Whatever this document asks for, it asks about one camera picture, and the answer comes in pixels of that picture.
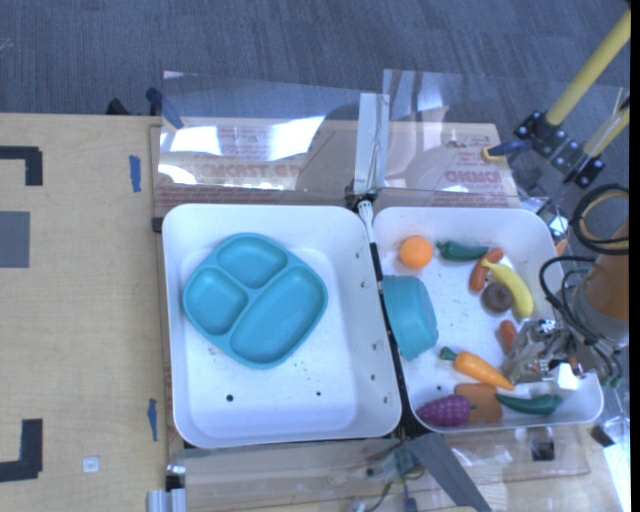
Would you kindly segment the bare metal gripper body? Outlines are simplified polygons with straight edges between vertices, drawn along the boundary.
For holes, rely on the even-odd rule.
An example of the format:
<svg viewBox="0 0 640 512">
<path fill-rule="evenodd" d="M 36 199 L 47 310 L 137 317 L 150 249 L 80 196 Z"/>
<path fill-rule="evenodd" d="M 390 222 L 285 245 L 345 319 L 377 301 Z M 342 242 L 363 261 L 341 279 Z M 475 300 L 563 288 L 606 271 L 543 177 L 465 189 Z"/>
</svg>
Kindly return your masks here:
<svg viewBox="0 0 640 512">
<path fill-rule="evenodd" d="M 583 378 L 585 370 L 578 359 L 578 340 L 573 332 L 555 321 L 526 322 L 514 340 L 514 348 L 525 349 L 528 361 L 533 358 L 551 360 L 552 373 L 561 364 L 568 364 L 571 373 Z"/>
</svg>

